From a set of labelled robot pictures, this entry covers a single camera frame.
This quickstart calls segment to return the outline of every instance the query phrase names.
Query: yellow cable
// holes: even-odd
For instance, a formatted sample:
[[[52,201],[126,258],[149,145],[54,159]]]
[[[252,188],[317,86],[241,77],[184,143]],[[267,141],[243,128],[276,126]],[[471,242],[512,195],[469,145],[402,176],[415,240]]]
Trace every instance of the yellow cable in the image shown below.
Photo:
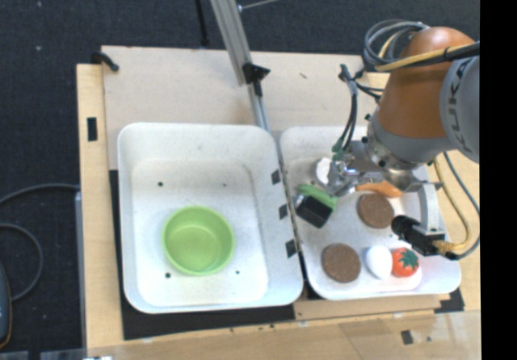
[[[422,54],[417,54],[415,56],[404,57],[403,59],[399,59],[397,61],[393,61],[392,63],[388,63],[387,65],[377,65],[375,66],[375,70],[378,72],[387,72],[394,69],[399,69],[401,67],[412,65],[413,63],[419,63],[420,61],[426,61],[432,59],[433,57],[442,56],[445,52],[453,52],[456,50],[460,50],[462,48],[466,48],[471,44],[449,47],[449,48],[441,48],[439,50],[433,50],[432,52],[425,52]]]
[[[435,160],[435,170],[436,170],[436,174],[438,175],[439,181],[443,182],[442,171],[439,167],[439,163],[438,163],[437,159]],[[471,237],[471,230],[469,227],[469,223],[467,222],[467,219],[463,215],[463,212],[461,212],[460,207],[458,206],[458,204],[452,197],[451,192],[449,191],[447,185],[444,182],[443,182],[443,192],[445,193],[445,195],[447,196],[452,207],[456,211],[456,214],[460,217],[461,222],[464,225],[466,235],[465,235],[464,241],[461,243],[453,243],[453,242],[448,242],[448,241],[433,241],[433,245],[439,249],[440,253],[446,253],[448,251],[457,251],[458,249],[463,249],[469,243],[470,237]]]

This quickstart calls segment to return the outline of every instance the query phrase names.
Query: white tray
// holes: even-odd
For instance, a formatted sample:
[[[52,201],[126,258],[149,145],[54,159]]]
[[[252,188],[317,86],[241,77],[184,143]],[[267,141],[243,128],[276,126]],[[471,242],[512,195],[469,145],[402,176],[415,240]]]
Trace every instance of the white tray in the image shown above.
[[[316,182],[314,166],[322,157],[330,156],[330,149],[343,132],[335,127],[291,128],[280,137],[284,166],[287,171],[289,191],[296,201],[300,184]],[[366,127],[357,127],[354,140],[366,136]],[[424,167],[415,171],[415,176],[427,179]],[[316,228],[295,216],[296,229],[301,243],[301,252],[307,268],[309,283],[323,298],[343,300],[374,298],[388,295],[446,294],[460,285],[460,265],[440,256],[420,257],[420,269],[409,278],[391,275],[386,280],[375,277],[368,270],[364,254],[372,245],[385,245],[389,249],[410,247],[400,241],[391,228],[369,228],[357,215],[357,200],[365,192],[343,196],[336,210],[322,228]],[[396,215],[405,214],[420,219],[420,206],[416,193],[404,194],[399,199],[390,199]],[[445,227],[440,217],[440,225]],[[333,243],[345,243],[358,253],[362,268],[359,277],[350,283],[338,283],[322,269],[322,251]]]
[[[133,123],[118,139],[124,292],[148,313],[285,305],[303,279],[272,136],[255,126]],[[187,205],[219,211],[236,248],[215,274],[178,272],[162,251],[166,218]]]

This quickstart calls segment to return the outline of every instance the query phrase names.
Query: black bracket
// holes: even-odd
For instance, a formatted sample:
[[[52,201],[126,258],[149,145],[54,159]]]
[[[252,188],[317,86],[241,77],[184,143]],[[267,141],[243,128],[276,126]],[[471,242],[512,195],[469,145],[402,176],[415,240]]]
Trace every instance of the black bracket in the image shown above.
[[[119,66],[116,65],[115,63],[113,63],[113,60],[106,53],[103,53],[103,52],[91,53],[90,63],[92,65],[101,65],[103,62],[106,63],[112,71],[114,71],[114,72],[119,71]]]
[[[271,71],[265,67],[260,67],[252,63],[246,63],[243,65],[242,71],[244,72],[246,83],[248,85],[253,84],[255,94],[259,97],[262,97],[263,92],[262,87],[260,86],[260,81],[264,79]]]

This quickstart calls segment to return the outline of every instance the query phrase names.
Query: brown patty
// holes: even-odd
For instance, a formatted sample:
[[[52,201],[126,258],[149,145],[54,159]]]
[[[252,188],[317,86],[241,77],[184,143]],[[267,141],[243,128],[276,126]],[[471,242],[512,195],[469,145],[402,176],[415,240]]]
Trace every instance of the brown patty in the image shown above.
[[[361,261],[357,252],[345,244],[332,244],[322,252],[323,270],[340,283],[349,283],[359,277]]]
[[[395,217],[391,203],[381,194],[361,195],[357,201],[357,213],[372,228],[387,228]]]

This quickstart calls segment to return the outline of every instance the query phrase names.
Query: toy tomato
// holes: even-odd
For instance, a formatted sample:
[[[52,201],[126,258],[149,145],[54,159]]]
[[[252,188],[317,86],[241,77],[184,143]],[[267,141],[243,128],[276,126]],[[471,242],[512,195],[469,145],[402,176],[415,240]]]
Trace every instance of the toy tomato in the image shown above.
[[[417,272],[419,267],[418,256],[411,249],[395,249],[391,256],[393,258],[393,275],[397,277],[410,277]]]

